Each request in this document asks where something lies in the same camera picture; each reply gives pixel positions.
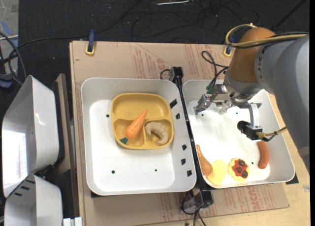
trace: white container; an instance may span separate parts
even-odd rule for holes
[[[61,226],[62,221],[60,189],[33,174],[5,202],[4,226]]]
[[[180,93],[166,80],[90,78],[81,88],[87,182],[95,194],[184,192],[196,183],[189,134]],[[118,145],[110,117],[111,102],[123,93],[152,93],[168,103],[174,140],[167,147],[131,150]]]
[[[206,183],[220,189],[291,180],[295,169],[282,134],[267,142],[269,163],[265,169],[258,167],[260,158],[258,140],[250,140],[237,129],[240,120],[251,121],[248,109],[232,107],[226,114],[221,115],[219,108],[212,103],[208,109],[195,115],[193,108],[197,106],[202,94],[206,93],[209,83],[208,80],[190,80],[183,85],[183,95],[195,144],[200,145],[202,154],[210,163],[224,160],[228,164],[233,158],[241,158],[249,165],[251,172],[247,180],[242,183],[238,183],[228,174],[220,185],[211,183],[204,176]],[[280,129],[266,91],[260,91],[251,102],[262,103],[258,113],[263,132],[271,133]]]
[[[55,95],[29,75],[3,118],[4,196],[8,197],[30,173],[55,163],[58,154]]]

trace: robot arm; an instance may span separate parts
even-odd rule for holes
[[[204,94],[194,110],[198,114],[212,103],[220,106],[221,114],[233,106],[250,109],[249,100],[265,89],[275,95],[285,125],[310,171],[310,36],[289,36],[275,36],[265,28],[252,27],[248,30],[240,45],[236,46],[224,83],[215,85],[208,94]],[[239,130],[252,129],[250,124],[238,126]]]

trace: cardboard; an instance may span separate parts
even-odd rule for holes
[[[83,225],[182,226],[185,222],[191,223],[192,216],[180,210],[184,193],[91,195],[85,172],[81,85],[91,77],[159,79],[160,73],[172,66],[183,68],[184,81],[210,80],[214,68],[202,58],[201,52],[207,50],[216,63],[228,65],[231,58],[223,55],[224,45],[96,42],[93,56],[85,54],[86,45],[86,41],[70,43],[79,209]],[[282,127],[283,121],[272,96],[271,100]],[[303,189],[303,185],[310,184],[309,175],[292,139],[285,136],[285,140],[302,182],[213,190],[214,204],[200,211],[207,225],[310,224],[310,192]]]

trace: yellow plate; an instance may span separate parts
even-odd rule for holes
[[[125,138],[125,130],[131,122],[145,109],[148,109],[144,125],[137,136],[128,139],[127,143],[121,142]],[[145,150],[157,149],[168,146],[174,138],[174,125],[172,112],[164,98],[150,93],[124,93],[117,95],[111,104],[112,128],[116,142],[128,149]],[[165,125],[169,140],[164,145],[158,145],[160,138],[155,134],[147,135],[145,125],[149,122],[160,122]]]

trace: red topping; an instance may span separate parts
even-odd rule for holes
[[[242,176],[244,179],[246,179],[248,176],[248,173],[246,171],[247,167],[248,167],[247,164],[243,160],[238,159],[235,161],[235,164],[234,166],[232,166],[232,169],[235,172],[236,176]]]

